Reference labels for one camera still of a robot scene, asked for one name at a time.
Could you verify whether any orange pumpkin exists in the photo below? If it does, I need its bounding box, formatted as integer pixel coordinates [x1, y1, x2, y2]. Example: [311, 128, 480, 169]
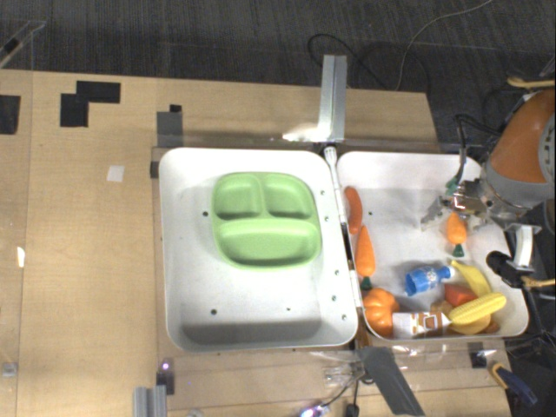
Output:
[361, 287, 401, 339]

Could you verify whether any green divided plate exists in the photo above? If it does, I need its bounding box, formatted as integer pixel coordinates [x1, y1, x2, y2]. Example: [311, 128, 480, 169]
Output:
[210, 171, 323, 271]

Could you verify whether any yellow rounded toy fruit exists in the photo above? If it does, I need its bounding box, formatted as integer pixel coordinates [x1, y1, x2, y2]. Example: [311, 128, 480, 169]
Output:
[448, 315, 493, 336]

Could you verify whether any short orange carrot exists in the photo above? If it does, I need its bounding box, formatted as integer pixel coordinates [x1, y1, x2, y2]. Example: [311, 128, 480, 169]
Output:
[446, 211, 468, 259]

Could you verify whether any white and brown carton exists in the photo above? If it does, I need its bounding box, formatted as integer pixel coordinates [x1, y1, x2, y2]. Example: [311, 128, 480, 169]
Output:
[391, 310, 453, 340]

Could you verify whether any yellow corn cob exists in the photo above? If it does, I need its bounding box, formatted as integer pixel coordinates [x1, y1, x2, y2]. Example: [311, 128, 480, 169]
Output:
[447, 292, 508, 326]

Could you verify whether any yellow banana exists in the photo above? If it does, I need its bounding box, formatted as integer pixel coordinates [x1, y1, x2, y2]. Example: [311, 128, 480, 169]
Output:
[448, 258, 493, 298]

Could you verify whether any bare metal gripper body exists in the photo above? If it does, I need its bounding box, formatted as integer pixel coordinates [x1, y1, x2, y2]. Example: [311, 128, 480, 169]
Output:
[447, 178, 529, 230]

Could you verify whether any black cylinder on white bracket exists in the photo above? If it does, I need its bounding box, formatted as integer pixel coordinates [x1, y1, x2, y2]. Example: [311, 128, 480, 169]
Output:
[485, 223, 542, 288]

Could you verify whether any orange sausage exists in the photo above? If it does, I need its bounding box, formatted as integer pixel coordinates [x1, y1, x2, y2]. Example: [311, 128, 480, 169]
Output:
[343, 185, 364, 236]

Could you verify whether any red-orange wedge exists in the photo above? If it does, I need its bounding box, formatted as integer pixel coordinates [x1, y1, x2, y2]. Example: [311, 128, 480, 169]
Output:
[443, 282, 480, 309]

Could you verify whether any pale wooden board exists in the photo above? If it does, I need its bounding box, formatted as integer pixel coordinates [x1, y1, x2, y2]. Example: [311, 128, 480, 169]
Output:
[154, 75, 518, 417]

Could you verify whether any blue bottle with white cap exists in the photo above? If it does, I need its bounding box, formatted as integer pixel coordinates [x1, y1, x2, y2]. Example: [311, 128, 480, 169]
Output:
[404, 263, 457, 297]

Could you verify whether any white plastic tray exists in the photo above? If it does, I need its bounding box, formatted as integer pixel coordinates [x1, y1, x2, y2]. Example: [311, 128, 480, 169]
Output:
[157, 146, 361, 353]
[336, 150, 531, 342]

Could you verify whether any long orange carrot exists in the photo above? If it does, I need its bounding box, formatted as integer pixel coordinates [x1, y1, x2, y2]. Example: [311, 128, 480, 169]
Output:
[354, 224, 377, 291]

